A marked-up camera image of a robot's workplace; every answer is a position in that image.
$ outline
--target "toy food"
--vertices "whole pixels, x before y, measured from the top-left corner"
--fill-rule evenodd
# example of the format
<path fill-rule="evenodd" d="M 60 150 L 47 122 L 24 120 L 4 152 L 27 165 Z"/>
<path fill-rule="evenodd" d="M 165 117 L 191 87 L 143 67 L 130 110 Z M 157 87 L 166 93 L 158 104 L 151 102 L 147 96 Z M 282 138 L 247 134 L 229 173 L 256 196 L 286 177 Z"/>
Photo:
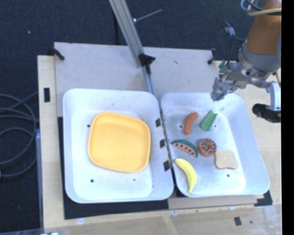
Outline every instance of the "toy food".
<path fill-rule="evenodd" d="M 199 141 L 198 150 L 202 156 L 210 157 L 217 151 L 217 145 L 212 139 L 204 138 Z"/>
<path fill-rule="evenodd" d="M 233 151 L 217 150 L 215 153 L 215 157 L 215 164 L 218 169 L 236 169 L 239 166 Z"/>
<path fill-rule="evenodd" d="M 186 151 L 194 157 L 198 156 L 198 151 L 195 145 L 193 145 L 191 142 L 187 140 L 175 140 L 171 142 L 171 144 L 173 144 L 177 148 L 180 148 L 183 151 Z"/>
<path fill-rule="evenodd" d="M 197 112 L 193 112 L 191 113 L 184 124 L 184 134 L 185 135 L 189 135 L 192 131 L 192 123 L 194 122 L 194 120 L 198 118 L 198 113 Z"/>
<path fill-rule="evenodd" d="M 209 111 L 207 116 L 204 118 L 204 120 L 200 124 L 201 129 L 203 129 L 204 131 L 210 131 L 212 124 L 214 123 L 217 115 L 218 115 L 217 113 L 214 113 L 213 111 Z"/>
<path fill-rule="evenodd" d="M 189 187 L 188 193 L 192 194 L 194 186 L 197 183 L 197 175 L 196 175 L 194 167 L 185 159 L 180 159 L 180 158 L 175 159 L 175 163 L 186 174 L 188 187 Z"/>

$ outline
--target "toy sausage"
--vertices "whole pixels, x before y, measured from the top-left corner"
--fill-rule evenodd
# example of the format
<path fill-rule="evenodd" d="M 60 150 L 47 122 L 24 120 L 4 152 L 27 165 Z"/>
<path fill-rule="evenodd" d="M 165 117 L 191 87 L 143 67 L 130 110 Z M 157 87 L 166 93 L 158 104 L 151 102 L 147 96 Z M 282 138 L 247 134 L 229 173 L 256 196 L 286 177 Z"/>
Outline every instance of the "toy sausage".
<path fill-rule="evenodd" d="M 191 133 L 191 130 L 192 130 L 192 123 L 194 122 L 194 120 L 198 118 L 198 113 L 197 112 L 193 112 L 191 113 L 186 121 L 185 121 L 185 124 L 184 124 L 184 134 L 185 135 L 188 135 Z"/>

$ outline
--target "yellow plate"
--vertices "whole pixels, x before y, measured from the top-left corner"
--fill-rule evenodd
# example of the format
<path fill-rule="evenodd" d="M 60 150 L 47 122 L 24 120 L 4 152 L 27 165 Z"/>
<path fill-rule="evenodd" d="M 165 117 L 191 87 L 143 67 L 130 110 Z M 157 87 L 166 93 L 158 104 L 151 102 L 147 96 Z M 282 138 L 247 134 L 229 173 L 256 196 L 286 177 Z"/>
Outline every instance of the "yellow plate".
<path fill-rule="evenodd" d="M 92 123 L 88 155 L 106 169 L 138 172 L 149 161 L 150 130 L 142 120 L 127 115 L 104 112 Z"/>

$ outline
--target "toy bread slice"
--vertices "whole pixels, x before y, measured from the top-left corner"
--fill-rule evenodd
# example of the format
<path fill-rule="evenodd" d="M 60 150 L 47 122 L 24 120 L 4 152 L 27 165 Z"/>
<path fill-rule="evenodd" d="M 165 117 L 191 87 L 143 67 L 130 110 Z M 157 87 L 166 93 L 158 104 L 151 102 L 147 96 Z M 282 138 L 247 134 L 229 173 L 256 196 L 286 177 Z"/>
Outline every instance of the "toy bread slice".
<path fill-rule="evenodd" d="M 217 150 L 215 153 L 215 157 L 215 164 L 218 169 L 236 169 L 239 166 L 233 151 Z"/>

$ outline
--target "black mat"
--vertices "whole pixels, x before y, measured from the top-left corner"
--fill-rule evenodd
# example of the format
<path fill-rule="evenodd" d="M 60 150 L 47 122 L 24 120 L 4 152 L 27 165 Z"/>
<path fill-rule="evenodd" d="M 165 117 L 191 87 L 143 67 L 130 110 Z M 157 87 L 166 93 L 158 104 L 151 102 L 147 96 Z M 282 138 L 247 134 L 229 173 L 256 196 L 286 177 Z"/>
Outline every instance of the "black mat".
<path fill-rule="evenodd" d="M 240 9 L 241 0 L 126 1 L 135 18 L 162 9 L 136 24 L 143 46 L 215 49 L 216 59 L 225 58 L 229 49 L 220 25 L 227 21 L 238 37 L 245 37 L 253 20 Z M 122 36 L 120 41 L 125 45 Z M 0 0 L 0 93 L 23 99 L 37 92 L 37 55 L 47 55 L 54 42 L 114 44 L 108 0 Z M 230 59 L 237 58 L 237 49 Z M 30 106 L 38 116 L 37 98 Z M 0 130 L 11 125 L 19 124 L 0 121 Z M 21 133 L 6 136 L 0 141 L 0 156 L 13 157 L 26 138 Z M 35 152 L 31 147 L 10 170 L 26 166 Z M 0 232 L 40 226 L 37 185 L 36 167 L 22 177 L 0 181 Z"/>

